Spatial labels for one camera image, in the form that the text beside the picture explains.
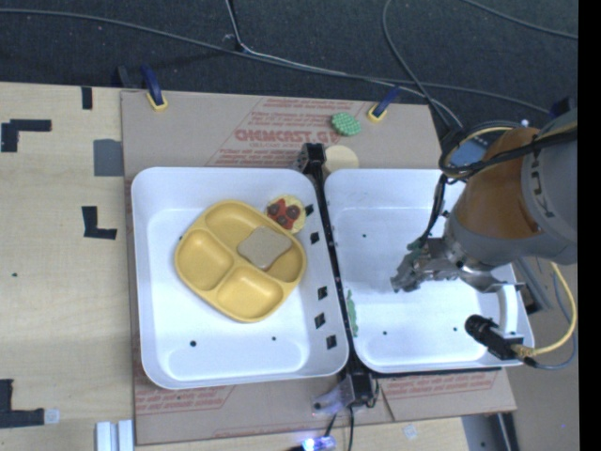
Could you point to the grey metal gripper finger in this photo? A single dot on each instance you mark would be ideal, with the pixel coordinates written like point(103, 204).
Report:
point(411, 262)
point(403, 282)

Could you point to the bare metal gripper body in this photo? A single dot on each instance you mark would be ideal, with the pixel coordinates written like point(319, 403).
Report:
point(441, 261)

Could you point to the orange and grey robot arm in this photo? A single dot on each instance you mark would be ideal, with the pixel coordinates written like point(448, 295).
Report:
point(497, 205)

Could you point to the white plastic tray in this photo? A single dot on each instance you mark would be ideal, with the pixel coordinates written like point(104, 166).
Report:
point(244, 350)
point(422, 336)

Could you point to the pale yellow round disc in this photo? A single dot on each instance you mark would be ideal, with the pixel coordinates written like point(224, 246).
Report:
point(343, 158)

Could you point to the pizza slice with red topping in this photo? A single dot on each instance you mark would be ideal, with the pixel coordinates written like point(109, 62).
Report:
point(287, 210)

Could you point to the tan bread slice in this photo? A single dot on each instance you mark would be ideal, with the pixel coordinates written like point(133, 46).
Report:
point(264, 248)

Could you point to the green dotted round biscuit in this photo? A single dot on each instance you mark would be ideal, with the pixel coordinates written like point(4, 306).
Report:
point(346, 124)

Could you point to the yellow divided plate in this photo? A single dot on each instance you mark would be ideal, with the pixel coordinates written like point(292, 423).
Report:
point(206, 256)

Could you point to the brown cardboard board red print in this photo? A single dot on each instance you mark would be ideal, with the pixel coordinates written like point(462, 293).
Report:
point(197, 129)

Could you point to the black cylinder on white bracket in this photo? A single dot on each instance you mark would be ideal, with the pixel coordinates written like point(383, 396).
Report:
point(490, 334)

